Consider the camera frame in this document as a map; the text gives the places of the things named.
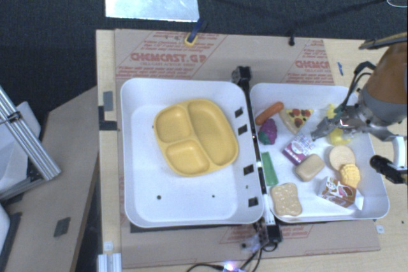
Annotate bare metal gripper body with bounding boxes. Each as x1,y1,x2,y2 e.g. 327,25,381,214
334,104,388,138

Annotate yellow toy fruit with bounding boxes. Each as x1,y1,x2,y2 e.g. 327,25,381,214
325,103,352,147

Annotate pizza slice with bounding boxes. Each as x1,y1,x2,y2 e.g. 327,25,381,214
279,108,314,135

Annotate round tan biscuit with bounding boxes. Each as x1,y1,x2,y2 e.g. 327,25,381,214
328,145,356,171

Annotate purple and white carton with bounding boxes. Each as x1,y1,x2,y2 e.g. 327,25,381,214
282,132,316,167

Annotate tan bread roll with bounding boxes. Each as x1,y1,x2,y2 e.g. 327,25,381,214
295,154,326,183

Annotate yellow corn piece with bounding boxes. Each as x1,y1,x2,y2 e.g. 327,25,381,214
339,163,361,189

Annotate purple grapes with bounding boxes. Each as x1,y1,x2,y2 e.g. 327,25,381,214
258,118,279,146

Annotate orange sausage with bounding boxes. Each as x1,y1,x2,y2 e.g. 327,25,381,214
254,101,285,126

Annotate green packet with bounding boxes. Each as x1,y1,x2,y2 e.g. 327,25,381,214
260,151,279,187

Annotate brown and white carton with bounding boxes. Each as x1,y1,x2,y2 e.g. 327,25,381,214
316,176,365,211

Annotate thin black and white rod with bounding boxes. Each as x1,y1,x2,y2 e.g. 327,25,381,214
241,79,275,227

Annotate tan bread slice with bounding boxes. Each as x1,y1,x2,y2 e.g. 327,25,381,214
270,182,303,218

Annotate white plastic tray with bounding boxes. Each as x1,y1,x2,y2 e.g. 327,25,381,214
120,77,266,229
249,82,391,223

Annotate yellow divided plate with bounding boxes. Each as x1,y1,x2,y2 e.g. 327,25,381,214
153,98,240,178

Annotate brown cardboard board red print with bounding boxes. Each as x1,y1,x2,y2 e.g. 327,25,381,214
113,28,382,269

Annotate black cylinder on white bracket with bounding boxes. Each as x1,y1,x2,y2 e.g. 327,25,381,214
369,135,408,184

